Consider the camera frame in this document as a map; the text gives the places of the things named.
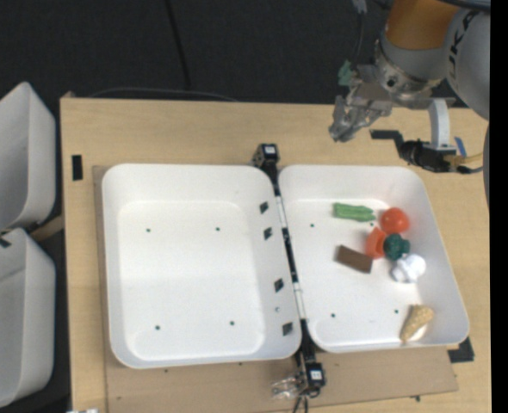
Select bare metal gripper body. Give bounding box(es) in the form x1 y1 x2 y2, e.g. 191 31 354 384
346 54 439 118

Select green toy bean pods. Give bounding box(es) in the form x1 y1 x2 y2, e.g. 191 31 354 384
332 202 377 224

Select green toy broccoli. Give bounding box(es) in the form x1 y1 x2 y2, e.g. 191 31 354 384
382 232 412 261

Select white plastic tray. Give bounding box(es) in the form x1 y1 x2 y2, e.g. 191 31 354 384
277 163 471 354
101 162 304 370

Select beige toy ice cream cone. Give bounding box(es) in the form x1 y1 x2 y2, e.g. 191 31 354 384
399 304 435 344

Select thin black and white rod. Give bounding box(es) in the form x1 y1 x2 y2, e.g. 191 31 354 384
263 160 314 361

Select black cylinder on white bracket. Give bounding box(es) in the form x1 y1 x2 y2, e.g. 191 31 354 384
399 98 459 174

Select white toy cauliflower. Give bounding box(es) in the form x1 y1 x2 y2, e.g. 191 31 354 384
390 253 428 284

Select brown chocolate bar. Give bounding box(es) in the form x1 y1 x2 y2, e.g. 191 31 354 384
334 244 375 275

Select red toy tomato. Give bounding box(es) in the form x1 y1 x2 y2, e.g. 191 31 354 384
380 206 411 233

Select orange toy pepper piece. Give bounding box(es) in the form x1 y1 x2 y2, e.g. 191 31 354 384
364 226 388 260

